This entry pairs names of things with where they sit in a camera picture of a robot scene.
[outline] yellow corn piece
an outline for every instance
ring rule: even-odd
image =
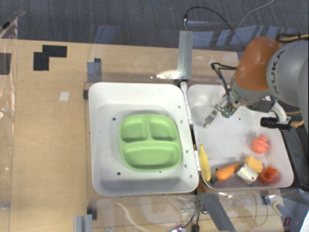
[[[208,164],[208,157],[206,155],[206,152],[204,151],[204,145],[200,145],[200,151],[199,151],[199,161],[201,163],[203,178],[205,181],[210,181],[211,179],[211,170],[209,168]]]
[[[261,174],[263,171],[263,164],[261,161],[255,159],[254,157],[247,157],[245,163],[252,168],[256,173]]]

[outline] orange carrot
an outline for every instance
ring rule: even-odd
[[[239,166],[240,163],[234,163],[232,165],[221,168],[216,172],[216,177],[218,180],[227,180],[233,173],[235,173]]]

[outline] metal bracket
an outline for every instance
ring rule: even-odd
[[[74,232],[92,232],[92,214],[86,216],[75,216]]]
[[[193,37],[191,31],[180,31],[178,46],[177,79],[190,79],[192,68]]]

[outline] white cable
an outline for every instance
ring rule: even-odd
[[[258,8],[256,8],[256,9],[254,9],[254,10],[251,10],[249,13],[247,13],[246,15],[245,15],[245,17],[242,19],[242,21],[239,23],[239,25],[237,26],[237,28],[235,28],[233,31],[231,31],[229,34],[227,34],[227,35],[225,35],[225,36],[222,36],[222,37],[219,37],[219,38],[216,38],[216,39],[211,39],[211,40],[206,40],[206,39],[200,39],[200,38],[198,38],[198,37],[196,37],[196,36],[194,36],[193,35],[193,38],[195,38],[195,39],[197,39],[197,40],[200,40],[200,41],[215,41],[215,40],[219,40],[219,39],[223,39],[223,38],[226,38],[227,36],[229,36],[229,35],[231,35],[232,33],[235,33],[236,32],[236,30],[242,25],[242,23],[245,21],[245,19],[248,17],[248,15],[250,15],[252,12],[254,12],[254,11],[257,11],[257,10],[259,10],[259,9],[262,9],[262,8],[264,8],[264,7],[266,7],[266,6],[268,6],[268,5],[270,5],[271,3],[273,3],[275,0],[272,0],[272,1],[270,1],[270,2],[268,2],[268,3],[266,3],[266,4],[264,4],[264,5],[262,5],[261,7],[258,7]],[[186,19],[184,20],[184,28],[185,28],[185,30],[186,31],[188,31],[188,29],[187,29],[187,26],[186,26]]]

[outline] wooden tabletop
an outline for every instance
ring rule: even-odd
[[[42,52],[43,45],[67,46],[67,57],[50,58],[49,71],[34,71],[33,54]],[[10,232],[72,232],[74,216],[86,214],[89,195],[83,91],[87,62],[94,61],[94,57],[101,58],[102,71],[112,77],[119,73],[134,78],[136,73],[150,77],[175,70],[178,49],[18,41]],[[238,62],[236,53],[194,50],[193,76],[198,81],[218,82],[209,67],[213,61],[234,66]],[[60,98],[61,94],[66,95],[64,100]],[[128,199],[118,199],[117,205],[107,206],[102,212],[109,213],[106,217],[113,217],[112,222],[105,224],[106,218],[96,221],[94,231],[103,232],[112,224],[116,226],[114,231],[167,231],[188,218],[175,215],[173,219],[166,219],[166,202],[162,203],[158,197],[153,203],[146,204],[139,197],[135,199],[129,203]],[[103,200],[115,203],[115,200]],[[154,225],[154,221],[160,221],[143,217],[141,210],[145,205],[148,209],[152,205],[152,211],[158,214],[166,213],[163,225]],[[262,227],[249,226],[253,217],[241,216],[240,211],[231,214],[233,224],[239,231],[267,231],[270,228],[281,231],[279,216],[271,212],[266,215],[262,208],[262,205],[258,207],[261,213],[255,216],[257,224],[266,218]],[[136,224],[131,230],[132,224],[125,222],[130,221],[129,218]],[[209,215],[201,218],[201,224],[207,225],[207,231],[216,231]]]

